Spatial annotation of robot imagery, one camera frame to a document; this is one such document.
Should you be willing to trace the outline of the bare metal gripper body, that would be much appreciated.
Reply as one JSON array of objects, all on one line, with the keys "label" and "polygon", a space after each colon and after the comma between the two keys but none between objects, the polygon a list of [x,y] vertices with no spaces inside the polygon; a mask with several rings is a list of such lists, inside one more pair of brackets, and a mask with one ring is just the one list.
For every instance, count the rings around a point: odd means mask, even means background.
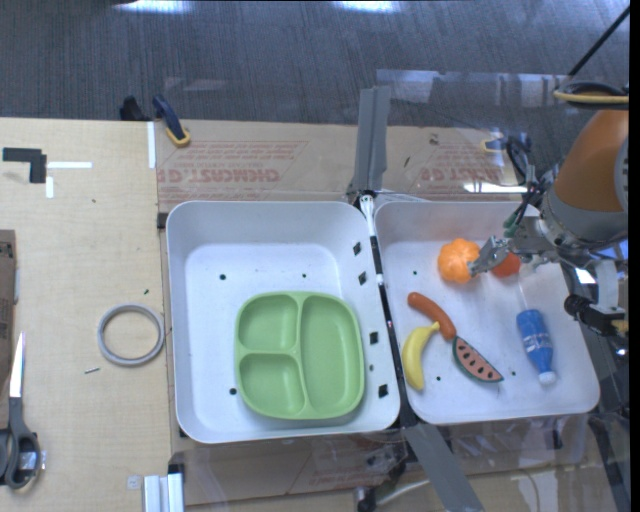
[{"label": "bare metal gripper body", "polygon": [[585,266],[591,260],[585,228],[578,216],[513,217],[505,221],[505,237],[510,250],[526,261]]}]

